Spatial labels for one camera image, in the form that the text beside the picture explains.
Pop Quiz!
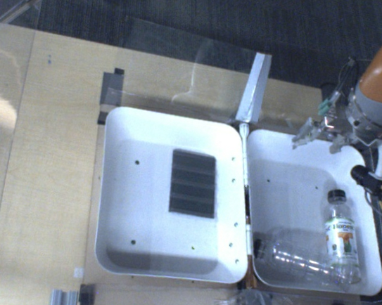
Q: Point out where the black cylinder on white bracket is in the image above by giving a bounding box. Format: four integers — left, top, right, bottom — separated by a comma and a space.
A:
348, 136, 382, 196

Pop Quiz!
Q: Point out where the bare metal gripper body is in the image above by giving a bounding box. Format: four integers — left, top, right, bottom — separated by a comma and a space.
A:
315, 100, 382, 149

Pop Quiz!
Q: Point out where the clear bottle with green label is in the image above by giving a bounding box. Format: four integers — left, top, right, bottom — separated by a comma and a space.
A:
314, 187, 374, 285

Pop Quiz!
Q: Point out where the white plastic tray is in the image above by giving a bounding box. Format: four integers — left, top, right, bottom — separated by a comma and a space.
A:
225, 126, 382, 304
82, 103, 270, 294

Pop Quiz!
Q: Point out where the dark grey ribbed rectangular pad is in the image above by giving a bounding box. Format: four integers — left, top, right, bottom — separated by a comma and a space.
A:
163, 148, 224, 221

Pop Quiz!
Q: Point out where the large clear plastic bottle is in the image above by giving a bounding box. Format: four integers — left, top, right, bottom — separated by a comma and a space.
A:
247, 222, 360, 292

